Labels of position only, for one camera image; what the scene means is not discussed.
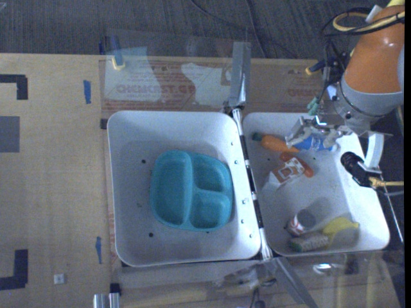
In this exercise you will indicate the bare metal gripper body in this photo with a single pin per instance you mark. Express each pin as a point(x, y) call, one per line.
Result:
point(334, 122)

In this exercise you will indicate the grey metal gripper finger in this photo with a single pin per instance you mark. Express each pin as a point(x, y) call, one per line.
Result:
point(332, 138)
point(297, 135)

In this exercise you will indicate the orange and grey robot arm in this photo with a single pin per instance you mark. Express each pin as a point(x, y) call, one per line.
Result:
point(372, 63)

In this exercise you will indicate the blue and white bottle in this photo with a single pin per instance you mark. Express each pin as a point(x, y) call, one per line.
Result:
point(313, 143)

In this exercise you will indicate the orange carrot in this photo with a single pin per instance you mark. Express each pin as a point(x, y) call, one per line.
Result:
point(274, 143)

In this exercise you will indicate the white and orange carton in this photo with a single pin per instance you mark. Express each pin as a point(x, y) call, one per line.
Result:
point(284, 173)

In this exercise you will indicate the white plastic tray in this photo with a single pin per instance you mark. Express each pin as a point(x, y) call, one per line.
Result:
point(135, 188)
point(340, 201)

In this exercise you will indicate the yellow banana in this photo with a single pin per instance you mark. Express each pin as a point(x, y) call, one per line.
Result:
point(340, 225)

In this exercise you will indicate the red and white can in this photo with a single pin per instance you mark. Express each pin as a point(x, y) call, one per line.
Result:
point(297, 226)

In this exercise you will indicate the teal divided plate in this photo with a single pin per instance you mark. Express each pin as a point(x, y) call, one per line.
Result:
point(189, 191)

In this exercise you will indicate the brown cardboard board red print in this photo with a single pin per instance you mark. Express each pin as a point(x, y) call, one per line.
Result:
point(180, 88)

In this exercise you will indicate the black cylinder on white bracket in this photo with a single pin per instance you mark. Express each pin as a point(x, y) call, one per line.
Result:
point(356, 167)

